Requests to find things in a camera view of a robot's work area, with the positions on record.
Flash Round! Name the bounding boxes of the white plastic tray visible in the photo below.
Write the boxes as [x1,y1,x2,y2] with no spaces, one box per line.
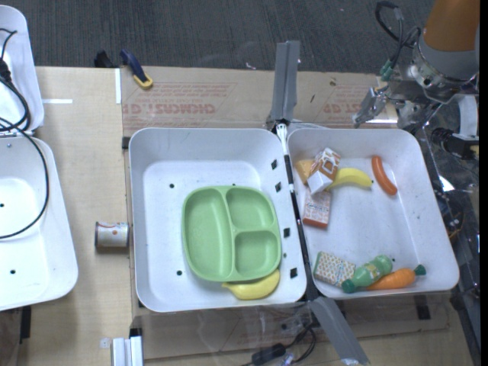
[0,134,79,313]
[127,127,308,313]
[0,5,45,133]
[286,127,461,301]

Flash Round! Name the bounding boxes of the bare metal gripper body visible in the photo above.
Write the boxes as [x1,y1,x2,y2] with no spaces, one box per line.
[386,50,478,109]

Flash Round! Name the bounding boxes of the orange carrot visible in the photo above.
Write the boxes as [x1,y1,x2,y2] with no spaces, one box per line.
[365,264,427,292]

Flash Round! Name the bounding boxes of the green divided plate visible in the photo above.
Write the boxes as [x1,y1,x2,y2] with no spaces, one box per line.
[181,185,284,283]

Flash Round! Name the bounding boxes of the orange patterned packet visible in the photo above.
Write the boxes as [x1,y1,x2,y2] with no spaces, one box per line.
[313,251,357,289]

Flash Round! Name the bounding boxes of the brown cardboard board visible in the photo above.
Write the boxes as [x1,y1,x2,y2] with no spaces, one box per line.
[120,65,463,360]

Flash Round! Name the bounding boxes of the yellow banana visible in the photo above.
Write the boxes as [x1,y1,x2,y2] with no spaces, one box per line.
[326,167,375,192]
[221,268,281,301]

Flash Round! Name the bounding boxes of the black cylinder on white bracket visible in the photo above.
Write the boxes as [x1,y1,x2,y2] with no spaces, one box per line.
[432,93,480,160]

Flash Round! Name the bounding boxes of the yellow cheese wedge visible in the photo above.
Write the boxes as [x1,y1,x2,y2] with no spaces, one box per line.
[294,159,316,186]

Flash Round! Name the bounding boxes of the black cable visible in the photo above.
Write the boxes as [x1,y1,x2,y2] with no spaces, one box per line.
[0,27,51,240]

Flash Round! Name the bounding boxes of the white can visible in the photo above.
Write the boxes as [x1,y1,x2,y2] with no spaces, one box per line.
[94,220,130,249]

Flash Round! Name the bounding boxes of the orange and white carton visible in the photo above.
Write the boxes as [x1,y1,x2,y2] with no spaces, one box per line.
[306,147,342,195]

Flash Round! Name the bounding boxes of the green bottle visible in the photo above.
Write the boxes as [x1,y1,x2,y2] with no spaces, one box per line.
[340,254,394,294]

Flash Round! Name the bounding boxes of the orange and white packet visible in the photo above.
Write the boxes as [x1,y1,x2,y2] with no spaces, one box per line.
[301,188,332,230]

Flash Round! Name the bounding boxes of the orange sausage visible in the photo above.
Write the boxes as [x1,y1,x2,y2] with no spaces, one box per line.
[371,155,399,197]

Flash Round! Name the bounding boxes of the black block with thin wires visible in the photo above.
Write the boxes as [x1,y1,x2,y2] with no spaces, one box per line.
[251,342,287,366]

